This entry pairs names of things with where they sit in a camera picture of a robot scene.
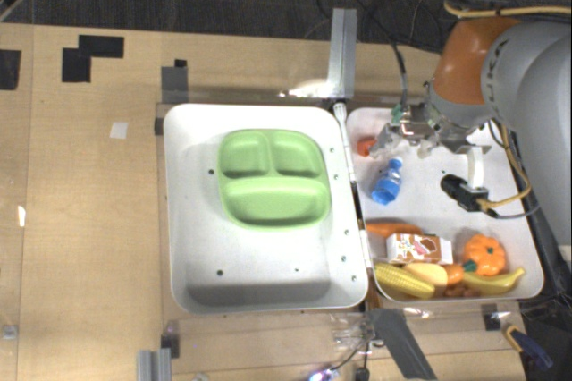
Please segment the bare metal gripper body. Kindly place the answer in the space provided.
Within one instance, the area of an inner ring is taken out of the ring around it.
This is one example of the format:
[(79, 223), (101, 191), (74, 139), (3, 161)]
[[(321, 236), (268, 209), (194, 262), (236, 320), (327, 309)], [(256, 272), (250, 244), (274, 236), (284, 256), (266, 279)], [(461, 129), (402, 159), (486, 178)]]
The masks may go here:
[(397, 104), (391, 110), (389, 129), (393, 137), (406, 140), (412, 146), (428, 143), (430, 147), (440, 144), (437, 130), (428, 120), (424, 102), (409, 105), (407, 108)]

